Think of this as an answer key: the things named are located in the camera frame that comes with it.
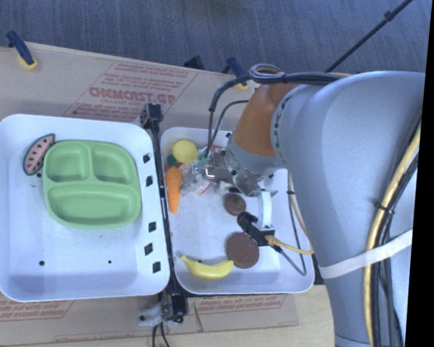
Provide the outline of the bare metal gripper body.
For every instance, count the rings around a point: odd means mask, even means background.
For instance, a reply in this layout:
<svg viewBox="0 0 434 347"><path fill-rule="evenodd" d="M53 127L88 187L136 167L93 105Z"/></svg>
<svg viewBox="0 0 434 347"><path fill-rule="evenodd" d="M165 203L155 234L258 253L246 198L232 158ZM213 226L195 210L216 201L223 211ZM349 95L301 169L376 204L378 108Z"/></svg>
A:
<svg viewBox="0 0 434 347"><path fill-rule="evenodd" d="M198 165L204 178L224 182L247 197L255 197L263 190L261 181L280 168L280 161L247 151L222 149L219 152L203 150L199 153Z"/></svg>

